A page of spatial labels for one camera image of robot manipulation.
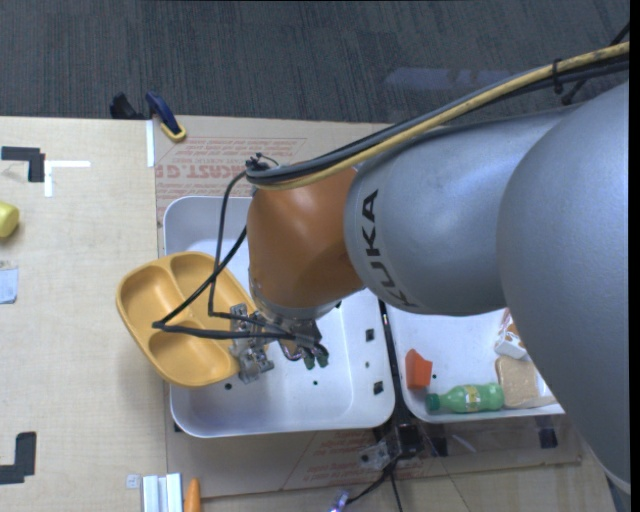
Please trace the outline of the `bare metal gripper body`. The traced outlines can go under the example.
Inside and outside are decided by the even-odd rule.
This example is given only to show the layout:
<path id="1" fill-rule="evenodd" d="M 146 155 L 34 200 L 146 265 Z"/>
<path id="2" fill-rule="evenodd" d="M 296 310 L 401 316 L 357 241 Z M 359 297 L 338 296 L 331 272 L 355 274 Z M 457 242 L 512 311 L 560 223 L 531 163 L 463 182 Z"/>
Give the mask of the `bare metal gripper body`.
<path id="1" fill-rule="evenodd" d="M 270 343 L 278 343 L 285 356 L 322 356 L 322 335 L 314 320 L 291 320 L 250 312 L 246 304 L 230 309 L 231 330 L 243 337 L 234 339 L 235 356 L 262 356 Z"/>

